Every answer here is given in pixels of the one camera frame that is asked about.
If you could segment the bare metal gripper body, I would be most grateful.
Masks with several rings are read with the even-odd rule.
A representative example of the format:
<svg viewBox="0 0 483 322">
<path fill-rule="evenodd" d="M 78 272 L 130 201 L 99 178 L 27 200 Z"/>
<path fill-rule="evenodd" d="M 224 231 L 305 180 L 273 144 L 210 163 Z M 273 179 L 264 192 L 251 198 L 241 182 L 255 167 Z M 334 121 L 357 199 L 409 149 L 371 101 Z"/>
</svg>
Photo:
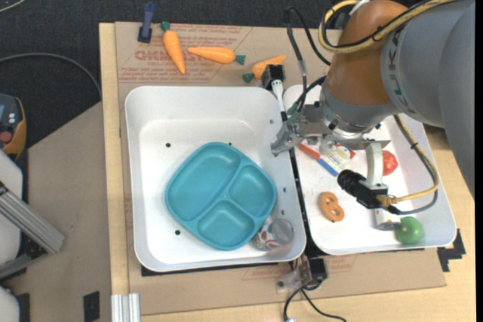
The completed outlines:
<svg viewBox="0 0 483 322">
<path fill-rule="evenodd" d="M 365 133 L 378 125 L 375 106 L 348 103 L 313 103 L 300 108 L 292 105 L 292 121 L 305 139 L 318 137 L 325 142 L 359 143 Z"/>
</svg>

